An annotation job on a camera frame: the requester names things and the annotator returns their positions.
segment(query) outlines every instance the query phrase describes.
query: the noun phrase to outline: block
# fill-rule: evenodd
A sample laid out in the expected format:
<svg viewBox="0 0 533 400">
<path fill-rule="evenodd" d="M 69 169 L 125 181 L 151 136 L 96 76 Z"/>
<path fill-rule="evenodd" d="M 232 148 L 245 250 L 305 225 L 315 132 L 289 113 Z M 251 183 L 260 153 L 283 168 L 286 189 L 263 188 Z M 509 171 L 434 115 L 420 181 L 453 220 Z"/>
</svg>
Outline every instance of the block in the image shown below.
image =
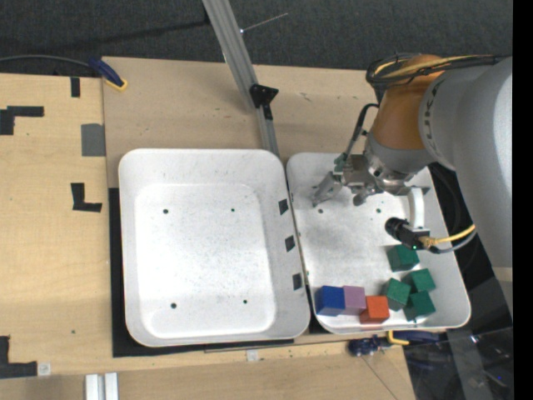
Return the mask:
<svg viewBox="0 0 533 400">
<path fill-rule="evenodd" d="M 389 308 L 393 311 L 400 311 L 409 300 L 409 294 L 411 293 L 411 285 L 400 282 L 395 278 L 389 279 L 385 285 L 381 294 L 386 296 L 389 302 Z"/>
<path fill-rule="evenodd" d="M 420 262 L 414 250 L 410 250 L 401 244 L 391 247 L 386 256 L 393 272 L 410 270 Z"/>
<path fill-rule="evenodd" d="M 342 287 L 322 286 L 315 294 L 316 314 L 338 316 L 345 309 Z"/>
<path fill-rule="evenodd" d="M 430 270 L 424 268 L 422 270 L 411 271 L 401 278 L 403 283 L 411 286 L 412 292 L 431 292 L 435 289 L 435 282 L 431 276 Z"/>
<path fill-rule="evenodd" d="M 425 317 L 435 312 L 435 305 L 427 291 L 415 292 L 409 295 L 409 301 L 403 309 L 407 321 L 411 322 L 417 317 Z"/>
<path fill-rule="evenodd" d="M 358 316 L 366 310 L 365 288 L 359 286 L 343 286 L 345 310 L 342 314 Z"/>
<path fill-rule="evenodd" d="M 359 321 L 365 324 L 379 324 L 391 316 L 389 302 L 383 295 L 366 297 L 366 310 L 359 316 Z"/>
</svg>

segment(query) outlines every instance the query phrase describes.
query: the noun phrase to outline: blue cube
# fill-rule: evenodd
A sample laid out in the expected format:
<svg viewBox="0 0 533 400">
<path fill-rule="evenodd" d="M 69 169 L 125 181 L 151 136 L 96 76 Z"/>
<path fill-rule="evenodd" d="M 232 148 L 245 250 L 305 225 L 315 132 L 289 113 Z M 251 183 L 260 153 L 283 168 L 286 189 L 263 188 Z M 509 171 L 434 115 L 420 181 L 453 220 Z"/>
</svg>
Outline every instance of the blue cube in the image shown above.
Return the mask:
<svg viewBox="0 0 533 400">
<path fill-rule="evenodd" d="M 322 286 L 316 291 L 316 314 L 338 316 L 345 310 L 344 289 L 342 287 Z"/>
</svg>

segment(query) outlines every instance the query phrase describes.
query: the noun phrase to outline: white tray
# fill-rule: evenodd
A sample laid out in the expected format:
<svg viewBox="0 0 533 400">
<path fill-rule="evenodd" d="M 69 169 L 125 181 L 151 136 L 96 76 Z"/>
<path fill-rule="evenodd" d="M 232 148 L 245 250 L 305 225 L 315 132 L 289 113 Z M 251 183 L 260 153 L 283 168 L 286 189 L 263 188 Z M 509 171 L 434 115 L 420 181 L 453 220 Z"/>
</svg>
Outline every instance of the white tray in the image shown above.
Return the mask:
<svg viewBox="0 0 533 400">
<path fill-rule="evenodd" d="M 294 338 L 310 319 L 280 160 L 138 149 L 119 166 L 126 323 L 160 347 Z"/>
<path fill-rule="evenodd" d="M 287 164 L 292 207 L 313 308 L 316 290 L 323 285 L 363 286 L 366 295 L 378 295 L 389 278 L 400 279 L 407 273 L 392 272 L 386 250 L 399 242 L 385 231 L 388 218 L 409 217 L 406 197 L 377 194 L 369 197 L 360 207 L 355 207 L 351 204 L 353 195 L 350 190 L 343 188 L 332 200 L 312 206 L 313 187 L 332 170 L 337 155 L 306 152 L 292 156 Z M 426 169 L 418 173 L 410 185 L 431 187 L 424 196 L 426 227 L 431 229 L 432 236 L 447 236 L 429 171 Z M 416 322 L 407 322 L 402 310 L 391 311 L 391 317 L 382 325 L 361 324 L 356 316 L 317 315 L 319 323 L 326 330 L 339 334 L 412 328 L 446 329 L 464 325 L 470 318 L 471 306 L 454 253 L 435 255 L 419 251 L 418 257 L 420 264 L 413 270 L 430 270 L 436 284 L 436 289 L 430 292 L 436 312 L 418 318 Z"/>
</svg>

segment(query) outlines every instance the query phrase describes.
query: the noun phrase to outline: wooden table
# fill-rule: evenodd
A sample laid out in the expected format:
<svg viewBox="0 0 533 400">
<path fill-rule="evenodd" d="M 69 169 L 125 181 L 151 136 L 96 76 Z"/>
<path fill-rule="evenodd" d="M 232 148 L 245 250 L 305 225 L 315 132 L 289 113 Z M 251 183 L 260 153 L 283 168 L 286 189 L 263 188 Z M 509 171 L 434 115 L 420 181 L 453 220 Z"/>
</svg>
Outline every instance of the wooden table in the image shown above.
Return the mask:
<svg viewBox="0 0 533 400">
<path fill-rule="evenodd" d="M 331 398 L 334 387 L 361 398 L 414 398 L 402 350 L 354 358 L 346 351 L 354 336 L 304 334 L 261 349 L 259 362 L 247 362 L 244 350 L 112 357 L 107 188 L 117 186 L 121 155 L 261 144 L 224 64 L 107 61 L 129 81 L 125 92 L 81 78 L 81 96 L 72 97 L 67 77 L 0 75 L 0 108 L 45 108 L 42 118 L 16 117 L 14 134 L 0 136 L 0 336 L 11 336 L 11 363 L 51 363 L 54 375 L 1 381 L 0 398 L 31 398 L 36 384 L 36 396 L 69 383 L 76 393 L 79 375 L 105 372 L 121 373 L 121 398 L 157 397 L 137 390 L 144 383 L 163 397 L 187 386 L 183 393 L 226 398 L 217 387 L 227 379 L 236 381 L 227 398 Z M 256 70 L 262 84 L 281 89 L 272 111 L 283 162 L 302 151 L 340 152 L 361 107 L 375 101 L 363 72 Z M 104 121 L 107 157 L 84 157 L 81 126 Z M 85 183 L 86 201 L 102 211 L 73 211 L 71 183 Z"/>
</svg>

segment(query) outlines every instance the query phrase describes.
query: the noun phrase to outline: green cube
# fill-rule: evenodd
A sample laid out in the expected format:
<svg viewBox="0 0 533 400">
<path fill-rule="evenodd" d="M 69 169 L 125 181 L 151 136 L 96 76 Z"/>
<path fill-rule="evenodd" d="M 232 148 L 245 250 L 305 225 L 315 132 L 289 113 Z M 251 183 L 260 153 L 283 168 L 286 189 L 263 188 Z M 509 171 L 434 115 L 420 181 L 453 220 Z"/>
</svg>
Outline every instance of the green cube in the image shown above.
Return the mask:
<svg viewBox="0 0 533 400">
<path fill-rule="evenodd" d="M 412 287 L 413 292 L 422 292 L 425 290 L 430 292 L 436 287 L 430 270 L 427 268 L 411 271 L 401 280 L 403 283 L 409 284 Z"/>
<path fill-rule="evenodd" d="M 401 244 L 390 248 L 386 256 L 393 272 L 410 270 L 420 262 L 414 250 L 410 250 Z"/>
<path fill-rule="evenodd" d="M 411 322 L 417 317 L 425 317 L 435 312 L 435 305 L 427 291 L 416 292 L 409 295 L 409 301 L 403 309 L 407 321 Z"/>
<path fill-rule="evenodd" d="M 389 308 L 393 311 L 400 311 L 409 300 L 409 294 L 411 293 L 411 286 L 399 282 L 395 278 L 391 278 L 382 289 L 382 295 L 386 296 L 389 302 Z"/>
</svg>

